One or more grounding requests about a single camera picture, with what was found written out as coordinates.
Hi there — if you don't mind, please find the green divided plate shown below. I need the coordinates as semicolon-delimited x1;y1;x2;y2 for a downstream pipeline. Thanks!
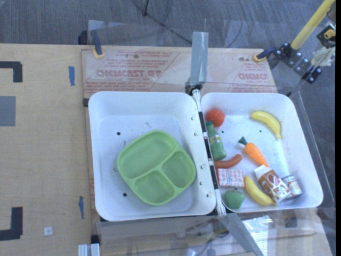
116;130;197;206

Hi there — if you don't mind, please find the small white and orange can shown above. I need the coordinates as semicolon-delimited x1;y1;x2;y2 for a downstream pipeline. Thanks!
281;174;303;198

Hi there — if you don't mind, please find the red and white packet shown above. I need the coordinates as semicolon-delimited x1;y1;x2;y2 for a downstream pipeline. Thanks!
217;168;245;188

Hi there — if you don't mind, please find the green toy bottle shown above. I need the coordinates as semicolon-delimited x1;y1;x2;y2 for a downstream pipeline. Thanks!
205;121;228;161

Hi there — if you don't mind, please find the orange carrot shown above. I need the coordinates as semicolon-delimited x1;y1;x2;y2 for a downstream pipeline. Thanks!
238;136;270;168

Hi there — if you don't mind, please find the orange-red sausage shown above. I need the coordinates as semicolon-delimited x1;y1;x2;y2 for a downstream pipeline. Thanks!
213;154;243;170

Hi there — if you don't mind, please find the thin black and white rod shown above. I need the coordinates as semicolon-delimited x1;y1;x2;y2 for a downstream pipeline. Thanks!
191;89;227;216

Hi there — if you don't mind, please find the yellow banana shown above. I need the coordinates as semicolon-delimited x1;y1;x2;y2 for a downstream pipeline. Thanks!
243;175;277;206
250;110;282;140

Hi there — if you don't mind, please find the orange toy tomato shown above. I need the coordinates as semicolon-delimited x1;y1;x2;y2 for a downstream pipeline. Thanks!
205;108;226;128

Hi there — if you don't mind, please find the green toy apple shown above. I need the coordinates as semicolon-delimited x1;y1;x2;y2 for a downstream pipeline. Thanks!
223;188;245;210

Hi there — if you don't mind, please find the black block with thin wires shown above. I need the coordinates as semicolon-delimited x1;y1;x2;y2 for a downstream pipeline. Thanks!
185;81;204;95

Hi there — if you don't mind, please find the brown cardboard board red print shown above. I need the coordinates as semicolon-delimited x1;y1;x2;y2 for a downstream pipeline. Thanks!
81;48;327;256

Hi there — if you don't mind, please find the white plastic tray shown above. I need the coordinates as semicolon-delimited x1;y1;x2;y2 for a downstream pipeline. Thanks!
200;92;324;213
87;91;217;222

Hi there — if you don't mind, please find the brown and white carton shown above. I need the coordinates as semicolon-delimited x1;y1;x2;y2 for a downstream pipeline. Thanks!
254;164;291;204

